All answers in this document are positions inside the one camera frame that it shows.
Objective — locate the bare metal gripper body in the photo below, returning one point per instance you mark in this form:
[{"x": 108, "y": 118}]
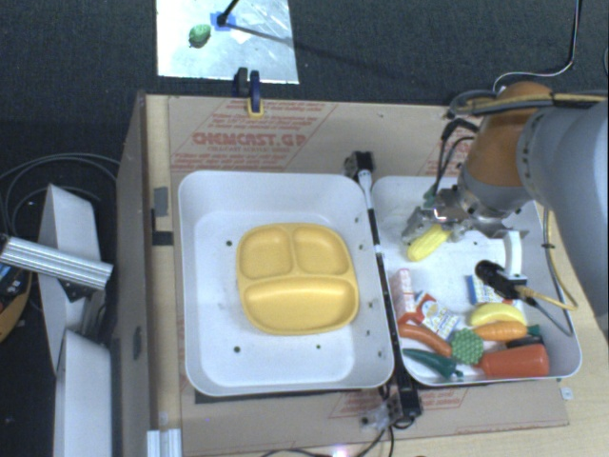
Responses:
[{"x": 454, "y": 207}]

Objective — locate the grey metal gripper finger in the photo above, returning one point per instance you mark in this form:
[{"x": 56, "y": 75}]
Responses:
[
  {"x": 415, "y": 226},
  {"x": 459, "y": 232}
]

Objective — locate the yellow toy corn cob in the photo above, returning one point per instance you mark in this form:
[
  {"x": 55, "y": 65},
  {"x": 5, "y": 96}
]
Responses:
[{"x": 428, "y": 243}]

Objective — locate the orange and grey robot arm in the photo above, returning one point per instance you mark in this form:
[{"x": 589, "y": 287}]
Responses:
[{"x": 552, "y": 160}]

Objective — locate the white plastic tray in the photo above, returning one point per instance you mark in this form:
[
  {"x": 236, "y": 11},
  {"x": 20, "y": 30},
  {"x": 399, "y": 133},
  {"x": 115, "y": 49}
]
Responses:
[
  {"x": 452, "y": 274},
  {"x": 214, "y": 350}
]

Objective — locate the thin black and white rod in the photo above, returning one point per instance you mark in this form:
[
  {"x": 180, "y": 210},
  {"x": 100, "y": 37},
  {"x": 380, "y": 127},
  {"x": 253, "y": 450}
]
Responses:
[{"x": 380, "y": 260}]

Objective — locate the pink and white carton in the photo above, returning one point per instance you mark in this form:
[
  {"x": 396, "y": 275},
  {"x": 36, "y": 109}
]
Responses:
[{"x": 404, "y": 291}]

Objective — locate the blue and white packet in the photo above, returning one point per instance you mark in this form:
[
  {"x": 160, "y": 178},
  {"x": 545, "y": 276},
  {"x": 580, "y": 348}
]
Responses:
[{"x": 483, "y": 293}]

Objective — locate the white and red carton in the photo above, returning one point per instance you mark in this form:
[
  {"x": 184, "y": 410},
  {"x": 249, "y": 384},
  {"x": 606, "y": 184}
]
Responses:
[{"x": 435, "y": 317}]

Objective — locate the yellow banana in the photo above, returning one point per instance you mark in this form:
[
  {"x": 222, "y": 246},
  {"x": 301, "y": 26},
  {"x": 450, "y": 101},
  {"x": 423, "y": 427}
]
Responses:
[{"x": 497, "y": 313}]

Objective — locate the orange carrot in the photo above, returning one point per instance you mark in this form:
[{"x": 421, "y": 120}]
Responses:
[{"x": 502, "y": 331}]

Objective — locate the orange sausage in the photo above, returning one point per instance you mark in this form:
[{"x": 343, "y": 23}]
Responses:
[{"x": 423, "y": 337}]

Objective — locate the green round textured toy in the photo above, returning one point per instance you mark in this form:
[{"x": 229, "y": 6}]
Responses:
[{"x": 467, "y": 346}]

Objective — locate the green chili pepper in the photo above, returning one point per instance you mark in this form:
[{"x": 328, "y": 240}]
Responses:
[{"x": 435, "y": 362}]

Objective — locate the yellow divided plate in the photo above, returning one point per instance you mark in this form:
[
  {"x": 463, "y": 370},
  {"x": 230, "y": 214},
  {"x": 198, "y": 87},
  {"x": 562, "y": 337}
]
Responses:
[{"x": 297, "y": 298}]

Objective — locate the brown cardboard board, red print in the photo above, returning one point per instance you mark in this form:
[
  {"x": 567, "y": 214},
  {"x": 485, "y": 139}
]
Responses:
[{"x": 266, "y": 136}]

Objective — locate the green toy vegetable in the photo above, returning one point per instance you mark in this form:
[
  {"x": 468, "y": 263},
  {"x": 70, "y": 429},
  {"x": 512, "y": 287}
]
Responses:
[{"x": 200, "y": 35}]

